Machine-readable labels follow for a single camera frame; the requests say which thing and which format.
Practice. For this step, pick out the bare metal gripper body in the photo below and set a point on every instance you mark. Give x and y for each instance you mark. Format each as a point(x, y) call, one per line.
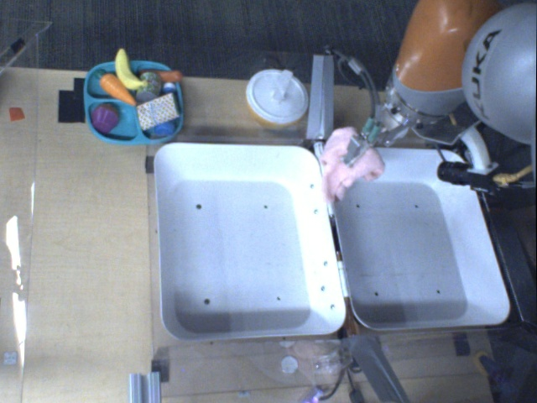
point(392, 122)

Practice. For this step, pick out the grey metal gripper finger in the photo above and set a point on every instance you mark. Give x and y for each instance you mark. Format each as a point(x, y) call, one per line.
point(355, 149)

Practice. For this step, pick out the pink cloth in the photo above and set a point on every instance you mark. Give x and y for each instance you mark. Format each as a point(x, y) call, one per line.
point(335, 170)

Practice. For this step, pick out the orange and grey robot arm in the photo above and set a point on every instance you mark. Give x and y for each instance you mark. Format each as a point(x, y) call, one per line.
point(444, 48)

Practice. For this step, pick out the white lidded yellow tub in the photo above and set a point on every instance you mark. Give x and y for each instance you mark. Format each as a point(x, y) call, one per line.
point(277, 97)

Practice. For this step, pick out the white plastic tray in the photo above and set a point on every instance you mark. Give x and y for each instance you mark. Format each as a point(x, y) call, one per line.
point(235, 242)
point(415, 246)

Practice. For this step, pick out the blue bottle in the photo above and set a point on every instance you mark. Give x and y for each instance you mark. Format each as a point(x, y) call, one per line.
point(164, 129)

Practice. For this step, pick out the orange sausage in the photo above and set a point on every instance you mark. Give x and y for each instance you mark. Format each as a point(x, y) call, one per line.
point(171, 75)

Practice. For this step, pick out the green can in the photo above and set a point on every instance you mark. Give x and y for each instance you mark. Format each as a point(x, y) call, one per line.
point(150, 85)

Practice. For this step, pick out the blue divided plate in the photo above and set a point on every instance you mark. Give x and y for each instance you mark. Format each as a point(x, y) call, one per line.
point(126, 128)

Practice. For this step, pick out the yellow banana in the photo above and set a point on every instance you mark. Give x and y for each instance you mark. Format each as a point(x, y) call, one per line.
point(124, 74)

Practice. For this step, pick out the orange carrot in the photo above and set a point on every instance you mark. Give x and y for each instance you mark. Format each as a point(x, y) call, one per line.
point(115, 88)

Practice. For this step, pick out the purple grapes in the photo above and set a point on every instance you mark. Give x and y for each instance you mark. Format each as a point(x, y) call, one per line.
point(105, 118)

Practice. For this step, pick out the black cylinder on white bracket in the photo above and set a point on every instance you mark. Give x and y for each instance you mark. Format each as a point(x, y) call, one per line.
point(461, 172)

